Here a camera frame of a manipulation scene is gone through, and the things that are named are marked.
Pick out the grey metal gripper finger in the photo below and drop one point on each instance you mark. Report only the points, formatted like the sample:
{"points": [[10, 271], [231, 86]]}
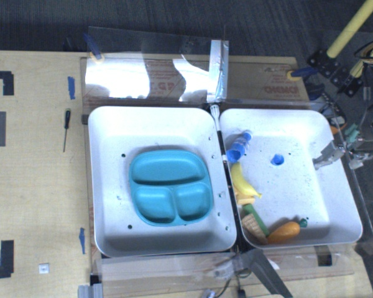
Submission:
{"points": [[324, 161], [329, 147]]}

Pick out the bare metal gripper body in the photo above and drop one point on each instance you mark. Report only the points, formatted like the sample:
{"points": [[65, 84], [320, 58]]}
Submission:
{"points": [[349, 149]]}

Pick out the white plastic tray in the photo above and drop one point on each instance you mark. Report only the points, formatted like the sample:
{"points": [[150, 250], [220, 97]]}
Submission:
{"points": [[112, 216], [298, 191]]}

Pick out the small blue cap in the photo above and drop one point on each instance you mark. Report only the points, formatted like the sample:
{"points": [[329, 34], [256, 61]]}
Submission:
{"points": [[277, 159]]}

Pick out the orange carrot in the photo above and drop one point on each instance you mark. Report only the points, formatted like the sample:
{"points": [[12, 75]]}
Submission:
{"points": [[284, 232]]}

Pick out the yellow banana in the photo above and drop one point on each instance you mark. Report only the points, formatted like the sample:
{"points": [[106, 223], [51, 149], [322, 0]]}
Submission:
{"points": [[242, 182]]}

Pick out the clear plastic bottle blue label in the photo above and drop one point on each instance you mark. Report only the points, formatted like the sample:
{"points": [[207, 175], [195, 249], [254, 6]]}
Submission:
{"points": [[237, 147]]}

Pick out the yellow flat toy piece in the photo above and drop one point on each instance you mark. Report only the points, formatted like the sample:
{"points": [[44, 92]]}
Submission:
{"points": [[245, 200]]}

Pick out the blue divided plate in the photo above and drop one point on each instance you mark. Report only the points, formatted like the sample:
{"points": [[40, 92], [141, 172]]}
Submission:
{"points": [[171, 166]]}

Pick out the black screwdriver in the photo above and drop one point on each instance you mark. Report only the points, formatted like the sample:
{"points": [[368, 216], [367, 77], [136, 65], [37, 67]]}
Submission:
{"points": [[67, 120]]}

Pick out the small white square piece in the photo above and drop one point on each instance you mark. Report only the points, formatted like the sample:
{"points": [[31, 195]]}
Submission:
{"points": [[43, 268]]}

